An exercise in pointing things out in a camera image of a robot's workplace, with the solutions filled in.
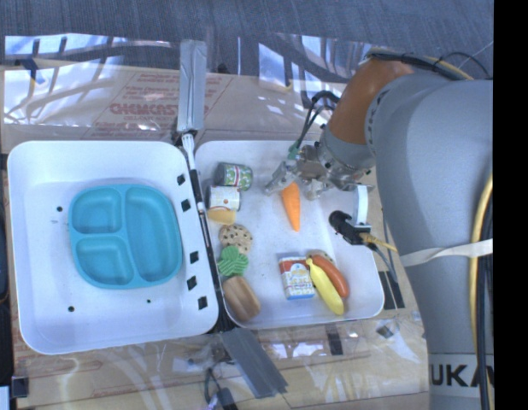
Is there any orange red toy sausage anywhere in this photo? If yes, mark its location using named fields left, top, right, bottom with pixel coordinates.
left=310, top=253, right=350, bottom=300

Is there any green and white can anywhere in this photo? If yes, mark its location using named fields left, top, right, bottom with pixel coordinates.
left=214, top=161, right=254, bottom=192

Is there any blue divided plate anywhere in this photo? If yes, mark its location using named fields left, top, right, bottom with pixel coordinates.
left=67, top=183, right=185, bottom=290

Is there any yellow toy bread piece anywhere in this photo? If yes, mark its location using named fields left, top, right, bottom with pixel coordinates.
left=207, top=208, right=238, bottom=226

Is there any thin black and white rod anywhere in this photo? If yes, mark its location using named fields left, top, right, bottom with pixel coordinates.
left=180, top=132, right=226, bottom=318

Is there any black cylinder on white bracket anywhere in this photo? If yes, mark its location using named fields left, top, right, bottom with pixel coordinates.
left=328, top=184, right=373, bottom=247

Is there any red white blue carton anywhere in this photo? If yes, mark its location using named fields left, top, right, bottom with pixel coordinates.
left=277, top=252, right=317, bottom=302

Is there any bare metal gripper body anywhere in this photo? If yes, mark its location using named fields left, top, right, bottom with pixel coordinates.
left=289, top=143, right=375, bottom=191

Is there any brown cardboard board, red print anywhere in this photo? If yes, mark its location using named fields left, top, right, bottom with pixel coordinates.
left=0, top=63, right=431, bottom=410

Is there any white plastic tray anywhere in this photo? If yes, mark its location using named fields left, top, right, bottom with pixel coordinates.
left=194, top=139, right=385, bottom=331
left=6, top=139, right=220, bottom=356

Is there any orange toy carrot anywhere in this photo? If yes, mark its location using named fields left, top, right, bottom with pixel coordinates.
left=280, top=181, right=302, bottom=233

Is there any green toy broccoli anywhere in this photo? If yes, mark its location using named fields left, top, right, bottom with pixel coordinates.
left=216, top=245, right=250, bottom=278

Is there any brown chocolate chip biscuit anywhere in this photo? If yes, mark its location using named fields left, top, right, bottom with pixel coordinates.
left=218, top=223, right=254, bottom=255

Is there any brown toy bread loaf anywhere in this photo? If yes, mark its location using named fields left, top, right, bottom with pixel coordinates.
left=221, top=275, right=262, bottom=323

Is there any yellow banana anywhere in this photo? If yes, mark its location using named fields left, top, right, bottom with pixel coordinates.
left=305, top=256, right=346, bottom=317

